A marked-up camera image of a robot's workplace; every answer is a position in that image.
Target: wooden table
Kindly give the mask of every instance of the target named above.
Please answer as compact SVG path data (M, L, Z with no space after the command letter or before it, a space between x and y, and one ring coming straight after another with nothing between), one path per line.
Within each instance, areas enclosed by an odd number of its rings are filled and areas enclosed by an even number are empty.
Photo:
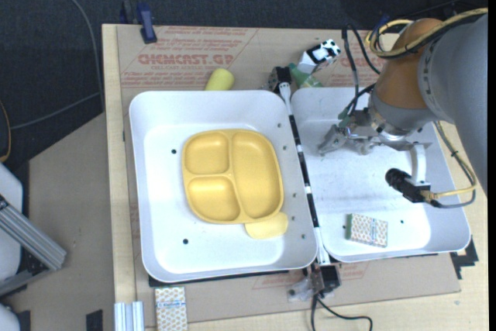
M130 303L136 300L135 266L131 237L129 193L126 173L126 150L122 138L124 130L119 71L117 25L102 27L106 122L108 134L108 165L112 214L112 252L115 301ZM454 128L447 129L456 147L461 148ZM456 186L465 185L463 173L448 159ZM379 303L350 305L338 308L344 315L368 315L374 329L402 330L482 330L489 329L488 315L488 259L487 259L487 198L480 188L477 200L466 208L479 261L475 267L464 267L461 292L425 298L402 299ZM238 319L224 319L190 324L192 330L252 330L252 329L311 329L309 311L258 315ZM317 311L317 329L367 329L366 322L347 322Z

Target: yellow cup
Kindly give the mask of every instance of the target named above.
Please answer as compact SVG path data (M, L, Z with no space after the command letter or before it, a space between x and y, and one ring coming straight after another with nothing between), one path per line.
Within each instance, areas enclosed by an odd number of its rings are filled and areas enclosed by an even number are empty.
M206 91L229 90L234 85L234 75L227 69L215 69L205 86Z

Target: wooden edge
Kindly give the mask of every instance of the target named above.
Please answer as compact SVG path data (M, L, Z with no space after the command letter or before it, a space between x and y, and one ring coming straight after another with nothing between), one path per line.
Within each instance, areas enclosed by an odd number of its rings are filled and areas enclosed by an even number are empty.
M136 300L137 295L129 211L126 148L122 138L124 122L122 120L117 27L104 24L102 26L102 39L114 294L116 302L130 303Z

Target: green bottle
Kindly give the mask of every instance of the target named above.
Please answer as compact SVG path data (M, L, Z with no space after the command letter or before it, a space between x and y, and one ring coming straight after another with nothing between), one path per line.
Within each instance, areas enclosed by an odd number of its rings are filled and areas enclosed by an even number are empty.
M324 87L322 83L313 75L300 71L295 64L289 64L289 70L298 88L303 87Z

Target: patterned card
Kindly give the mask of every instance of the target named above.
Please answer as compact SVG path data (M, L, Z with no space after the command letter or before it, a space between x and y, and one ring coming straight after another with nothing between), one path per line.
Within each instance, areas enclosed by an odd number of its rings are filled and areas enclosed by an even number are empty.
M346 238L376 247L388 245L388 223L366 215L349 214Z
M187 331L184 287L155 288L157 331Z

